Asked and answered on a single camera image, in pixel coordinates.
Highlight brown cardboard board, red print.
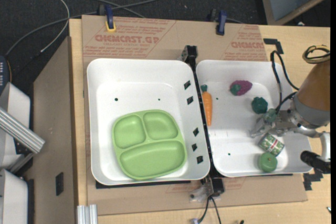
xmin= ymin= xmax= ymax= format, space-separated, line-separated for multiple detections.
xmin=81 ymin=15 xmax=309 ymax=216

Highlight black cylinder on white bracket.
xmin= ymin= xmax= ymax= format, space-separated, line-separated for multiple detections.
xmin=300 ymin=131 xmax=331 ymax=174

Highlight green and white can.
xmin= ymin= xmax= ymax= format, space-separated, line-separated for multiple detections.
xmin=258 ymin=133 xmax=286 ymax=158

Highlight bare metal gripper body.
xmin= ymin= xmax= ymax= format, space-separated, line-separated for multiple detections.
xmin=265 ymin=110 xmax=323 ymax=139

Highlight green divided plate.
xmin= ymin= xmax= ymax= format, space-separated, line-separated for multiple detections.
xmin=111 ymin=109 xmax=188 ymax=181

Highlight purple grapes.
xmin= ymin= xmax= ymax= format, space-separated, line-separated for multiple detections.
xmin=229 ymin=80 xmax=254 ymax=96

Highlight green round toy fruit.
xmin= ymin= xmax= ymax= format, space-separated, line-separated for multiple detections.
xmin=257 ymin=152 xmax=279 ymax=173

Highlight black block with thin wires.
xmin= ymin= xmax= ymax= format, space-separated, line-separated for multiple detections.
xmin=180 ymin=45 xmax=198 ymax=64
xmin=200 ymin=177 xmax=226 ymax=197

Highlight white plastic tray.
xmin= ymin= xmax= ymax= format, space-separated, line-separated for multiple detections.
xmin=195 ymin=59 xmax=314 ymax=178
xmin=86 ymin=58 xmax=212 ymax=186

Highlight orange carrot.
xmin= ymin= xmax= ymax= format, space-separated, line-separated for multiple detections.
xmin=200 ymin=84 xmax=213 ymax=127

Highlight green broccoli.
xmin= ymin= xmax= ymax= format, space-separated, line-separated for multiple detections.
xmin=251 ymin=97 xmax=269 ymax=115

